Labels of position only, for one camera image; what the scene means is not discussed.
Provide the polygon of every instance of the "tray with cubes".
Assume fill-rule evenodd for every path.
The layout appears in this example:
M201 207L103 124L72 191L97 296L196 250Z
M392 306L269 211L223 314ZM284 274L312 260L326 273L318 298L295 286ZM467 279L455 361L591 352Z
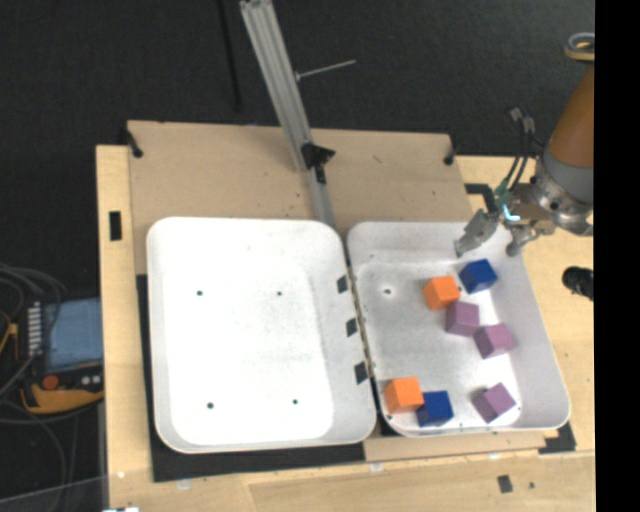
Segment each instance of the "tray with cubes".
M365 222L349 232L380 412L409 437L558 428L569 398L524 262L506 254L501 226L458 257L465 225ZM400 407L406 386L412 401Z

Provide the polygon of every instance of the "orange block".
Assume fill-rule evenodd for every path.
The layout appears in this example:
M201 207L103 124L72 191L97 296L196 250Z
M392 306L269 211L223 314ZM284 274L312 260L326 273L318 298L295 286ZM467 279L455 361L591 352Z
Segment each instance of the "orange block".
M432 278L422 289L427 306L435 311L449 307L460 298L460 288L451 275Z
M383 393L391 414L413 412L424 404L420 382L416 377L393 379Z

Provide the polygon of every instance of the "white tray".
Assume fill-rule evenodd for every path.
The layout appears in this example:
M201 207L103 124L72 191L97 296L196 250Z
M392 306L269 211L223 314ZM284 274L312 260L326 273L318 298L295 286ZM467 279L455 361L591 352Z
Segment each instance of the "white tray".
M486 430L552 429L567 421L569 398L520 256L509 257L502 227L483 246L457 258L454 240L464 223L367 222L348 235L355 290L375 383L389 425L404 436ZM468 294L458 272L487 258L498 275L488 290ZM422 287L450 274L461 300L480 306L482 325L504 322L516 347L483 360L471 337L445 331L445 310L431 311ZM413 413L390 415L382 391L391 379L416 376L422 391L446 390L454 417L420 427ZM502 382L517 406L490 424L473 407L473 396Z
M168 446L310 447L371 433L375 404L355 371L364 349L334 230L167 218L148 233L147 266L155 421Z

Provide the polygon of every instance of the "blue cube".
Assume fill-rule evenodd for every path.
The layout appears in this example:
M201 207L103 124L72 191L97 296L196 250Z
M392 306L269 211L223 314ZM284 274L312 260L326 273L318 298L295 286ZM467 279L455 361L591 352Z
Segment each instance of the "blue cube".
M498 280L498 276L487 259L467 263L458 275L467 293L486 290Z
M453 408L446 391L429 391L422 393L424 405L417 411L418 425L427 427L442 425L453 418Z

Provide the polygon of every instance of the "cube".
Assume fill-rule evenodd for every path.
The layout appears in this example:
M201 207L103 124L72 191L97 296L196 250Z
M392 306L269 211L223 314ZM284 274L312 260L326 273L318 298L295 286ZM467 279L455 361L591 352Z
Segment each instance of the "cube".
M421 427L442 425L453 418L453 408L446 391L429 391L422 394L424 405L416 410Z
M430 310L444 309L460 298L460 288L451 275L438 276L429 280L422 293Z
M503 323L481 327L473 334L473 340L483 359L502 355L515 346L509 328Z
M424 404L424 397L417 377L393 379L384 388L384 398L391 414L414 412Z
M477 304L458 300L447 308L445 331L471 336L480 327L480 308Z
M498 280L491 263L486 258L467 263L458 276L467 293L486 290Z
M473 405L485 422L490 423L516 405L504 384L496 384L473 399Z

